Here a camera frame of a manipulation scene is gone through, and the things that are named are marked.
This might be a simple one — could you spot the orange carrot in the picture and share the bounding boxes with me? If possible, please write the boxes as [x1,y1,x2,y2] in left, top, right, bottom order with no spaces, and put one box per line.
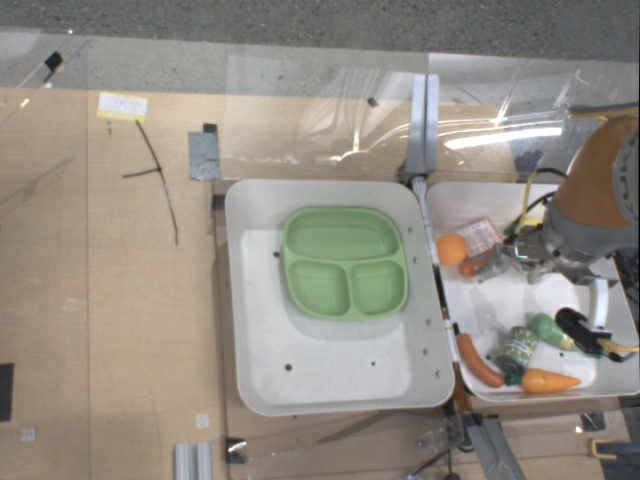
[504,367,583,395]

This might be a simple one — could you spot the long orange sausage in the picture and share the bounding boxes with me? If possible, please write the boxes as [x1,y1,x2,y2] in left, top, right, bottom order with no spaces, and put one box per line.
[455,332,506,389]

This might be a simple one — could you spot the green and yellow toy bottle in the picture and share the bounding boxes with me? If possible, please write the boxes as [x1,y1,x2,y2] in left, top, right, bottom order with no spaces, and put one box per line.
[529,312,580,352]

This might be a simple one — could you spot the green divided plate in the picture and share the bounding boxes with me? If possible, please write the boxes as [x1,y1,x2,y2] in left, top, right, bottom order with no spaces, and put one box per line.
[282,206,410,321]

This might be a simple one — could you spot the green patterned can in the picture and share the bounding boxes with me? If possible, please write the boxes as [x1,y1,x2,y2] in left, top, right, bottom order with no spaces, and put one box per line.
[495,325,541,376]

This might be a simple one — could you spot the orange ball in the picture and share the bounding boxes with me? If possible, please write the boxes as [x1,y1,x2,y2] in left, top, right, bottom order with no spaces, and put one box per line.
[435,232,470,268]

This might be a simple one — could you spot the pink and white packet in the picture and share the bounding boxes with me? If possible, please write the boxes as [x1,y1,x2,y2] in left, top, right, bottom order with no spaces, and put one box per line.
[456,217,504,260]

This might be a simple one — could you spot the black cylinder on white bracket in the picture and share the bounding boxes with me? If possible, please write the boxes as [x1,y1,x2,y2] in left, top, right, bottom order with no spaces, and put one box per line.
[554,277,614,358]

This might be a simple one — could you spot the white plastic tray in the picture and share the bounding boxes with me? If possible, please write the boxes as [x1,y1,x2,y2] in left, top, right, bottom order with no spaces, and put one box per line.
[424,181,640,403]
[223,177,456,418]

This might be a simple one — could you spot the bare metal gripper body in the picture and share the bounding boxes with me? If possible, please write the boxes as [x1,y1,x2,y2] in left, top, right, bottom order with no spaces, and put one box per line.
[508,231,577,285]

